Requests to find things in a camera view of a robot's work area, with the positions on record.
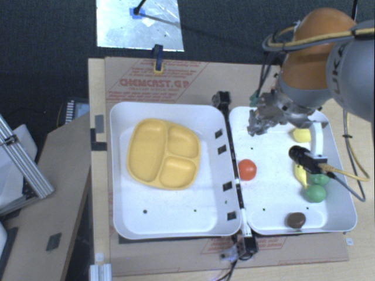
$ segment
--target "blue tape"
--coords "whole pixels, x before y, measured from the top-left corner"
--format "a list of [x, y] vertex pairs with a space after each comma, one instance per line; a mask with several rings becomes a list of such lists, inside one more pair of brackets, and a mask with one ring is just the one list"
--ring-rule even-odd
[[155, 47], [151, 51], [151, 57], [156, 59], [156, 67], [157, 71], [162, 70], [162, 62], [163, 62], [163, 45], [156, 44]]
[[141, 9], [139, 10], [139, 15], [134, 15], [134, 9], [135, 9], [135, 7], [133, 7], [133, 8], [129, 8], [129, 13], [130, 13], [130, 15], [131, 15], [131, 17], [132, 17], [133, 19], [135, 19], [135, 20], [140, 20], [140, 19], [142, 19], [142, 16], [141, 16], [141, 15], [146, 15], [146, 12], [145, 12], [145, 10], [144, 10], [143, 8], [141, 8]]

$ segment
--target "yellow cable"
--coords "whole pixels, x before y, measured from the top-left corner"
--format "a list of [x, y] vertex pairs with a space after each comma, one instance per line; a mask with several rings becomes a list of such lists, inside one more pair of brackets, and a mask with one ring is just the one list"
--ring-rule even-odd
[[60, 106], [59, 113], [57, 114], [57, 120], [56, 120], [56, 127], [59, 127], [59, 121], [60, 121], [60, 115], [61, 115], [61, 110], [63, 109], [63, 103]]
[[[349, 113], [346, 112], [346, 130], [347, 130], [347, 133], [349, 133]], [[354, 153], [354, 150], [353, 150], [353, 147], [352, 147], [352, 143], [350, 142], [350, 138], [347, 139], [348, 143], [349, 143], [349, 150], [353, 156], [353, 159], [355, 161], [355, 163], [357, 164], [358, 168], [361, 170], [361, 172], [366, 176], [366, 178], [369, 180], [370, 179], [370, 176], [369, 174], [366, 172], [366, 170], [363, 168], [363, 166], [360, 164], [356, 154]]]
[[365, 182], [369, 181], [369, 178], [359, 177], [359, 176], [356, 176], [354, 174], [348, 173], [346, 171], [339, 170], [339, 169], [337, 169], [333, 166], [330, 166], [327, 163], [320, 163], [320, 164], [318, 164], [318, 167], [320, 167], [323, 171], [326, 171], [326, 172], [343, 174], [347, 177], [350, 177], [350, 178], [353, 178], [353, 179], [356, 179], [356, 180], [360, 180], [360, 181], [365, 181]]
[[[280, 35], [291, 31], [292, 28], [288, 27], [280, 32]], [[327, 40], [327, 39], [340, 39], [341, 37], [346, 37], [346, 36], [353, 36], [353, 35], [373, 35], [375, 34], [375, 28], [363, 28], [363, 29], [356, 29], [354, 31], [343, 31], [343, 32], [335, 32], [335, 33], [328, 33], [326, 35], [319, 35], [319, 36], [313, 36], [309, 37], [307, 39], [303, 40], [296, 40], [296, 41], [291, 41], [291, 42], [286, 42], [286, 43], [274, 43], [272, 42], [272, 38], [270, 38], [267, 42], [267, 45], [272, 48], [279, 48], [279, 47], [294, 47], [294, 46], [299, 46], [302, 44], [310, 44], [313, 42], [318, 42], [320, 40]]]

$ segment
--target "yellow divided plate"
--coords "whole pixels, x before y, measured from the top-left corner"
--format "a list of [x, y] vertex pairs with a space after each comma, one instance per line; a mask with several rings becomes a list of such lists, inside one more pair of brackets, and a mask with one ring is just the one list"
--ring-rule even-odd
[[145, 119], [132, 133], [127, 170], [141, 183], [182, 190], [194, 182], [199, 160], [200, 142], [193, 131], [161, 119]]

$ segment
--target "white bracket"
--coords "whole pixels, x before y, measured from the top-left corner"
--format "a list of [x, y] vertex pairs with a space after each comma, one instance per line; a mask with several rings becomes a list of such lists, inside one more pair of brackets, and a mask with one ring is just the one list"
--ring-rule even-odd
[[[240, 179], [236, 178], [235, 181], [236, 181], [236, 186], [239, 185], [242, 191]], [[249, 225], [247, 224], [245, 208], [241, 208], [241, 231], [244, 237], [253, 237], [253, 234], [251, 233], [251, 229]]]
[[112, 281], [111, 264], [90, 265], [90, 281]]
[[310, 129], [311, 134], [311, 151], [309, 156], [314, 159], [325, 158], [323, 156], [323, 126], [322, 122], [313, 122]]

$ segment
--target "white tray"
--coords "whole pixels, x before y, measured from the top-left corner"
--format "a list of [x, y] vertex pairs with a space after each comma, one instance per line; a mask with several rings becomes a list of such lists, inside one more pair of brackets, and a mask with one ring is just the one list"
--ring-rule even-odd
[[[201, 144], [196, 180], [184, 190], [163, 190], [135, 181], [126, 157], [134, 127], [147, 118], [190, 128]], [[216, 138], [215, 133], [222, 135]], [[226, 236], [241, 225], [224, 117], [207, 105], [122, 102], [110, 113], [114, 225], [129, 239]], [[218, 154], [218, 148], [226, 152]], [[230, 183], [231, 188], [223, 190]]]
[[[288, 156], [294, 145], [310, 149], [310, 144], [294, 141], [291, 124], [277, 125], [263, 135], [247, 133], [249, 107], [237, 107], [230, 113], [236, 159], [251, 159], [257, 166], [257, 175], [251, 181], [241, 181], [247, 222], [260, 234], [296, 234], [348, 231], [355, 227], [357, 215], [350, 193], [337, 181], [326, 186], [327, 197], [321, 203], [310, 203], [303, 187], [294, 177], [294, 162]], [[320, 112], [311, 120], [328, 122]], [[323, 154], [328, 163], [342, 168], [329, 124], [323, 128]], [[306, 223], [301, 230], [288, 227], [285, 219], [289, 213], [301, 212]]]

